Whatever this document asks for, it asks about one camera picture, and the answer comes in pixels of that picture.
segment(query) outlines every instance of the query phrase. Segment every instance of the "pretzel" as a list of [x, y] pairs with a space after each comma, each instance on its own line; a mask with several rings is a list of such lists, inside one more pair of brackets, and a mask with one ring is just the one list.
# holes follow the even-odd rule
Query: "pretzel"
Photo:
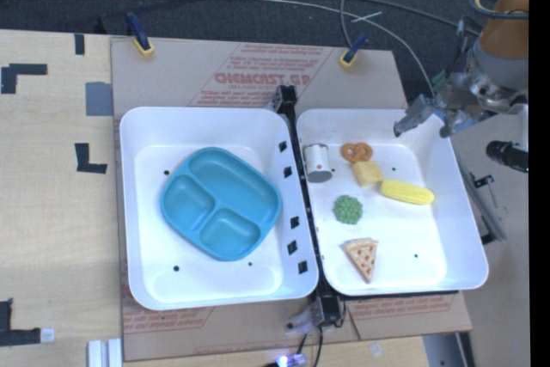
[[340, 153], [344, 159], [351, 163], [368, 161], [372, 157], [372, 147], [367, 143], [344, 144]]

